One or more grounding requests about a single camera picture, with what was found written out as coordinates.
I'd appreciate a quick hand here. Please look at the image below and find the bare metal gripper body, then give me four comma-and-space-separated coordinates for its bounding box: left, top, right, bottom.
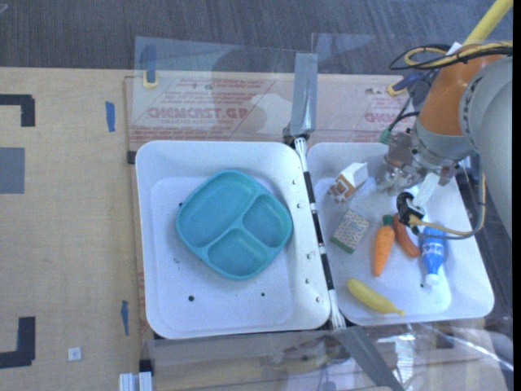
383, 130, 458, 187

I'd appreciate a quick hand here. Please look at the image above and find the white and orange carton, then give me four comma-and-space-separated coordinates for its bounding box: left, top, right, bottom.
326, 161, 370, 204

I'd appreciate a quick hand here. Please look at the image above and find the orange sausage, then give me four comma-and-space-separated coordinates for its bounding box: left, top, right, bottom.
392, 213, 422, 259

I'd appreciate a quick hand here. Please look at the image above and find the green patterned packet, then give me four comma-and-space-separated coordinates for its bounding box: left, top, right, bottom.
329, 208, 371, 255

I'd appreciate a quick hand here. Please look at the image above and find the orange carrot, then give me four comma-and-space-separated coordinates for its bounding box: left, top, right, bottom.
372, 214, 396, 278

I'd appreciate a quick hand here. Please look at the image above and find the blue plastic bottle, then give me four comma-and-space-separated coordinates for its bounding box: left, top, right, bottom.
419, 226, 448, 287

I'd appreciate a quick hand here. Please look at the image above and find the yellow banana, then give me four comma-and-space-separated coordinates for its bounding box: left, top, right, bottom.
346, 278, 406, 317

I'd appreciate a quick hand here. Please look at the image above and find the white plastic tray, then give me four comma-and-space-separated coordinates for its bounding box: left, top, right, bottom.
134, 139, 332, 340
306, 141, 496, 327

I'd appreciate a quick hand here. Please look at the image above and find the blue divided plate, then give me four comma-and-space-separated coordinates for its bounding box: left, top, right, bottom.
175, 169, 295, 282

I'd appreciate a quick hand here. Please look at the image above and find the brown cardboard board red print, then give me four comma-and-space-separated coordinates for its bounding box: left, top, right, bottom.
124, 71, 492, 364

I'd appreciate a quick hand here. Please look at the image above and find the black cylinder on white bracket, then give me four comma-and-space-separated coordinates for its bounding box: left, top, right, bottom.
395, 172, 439, 235

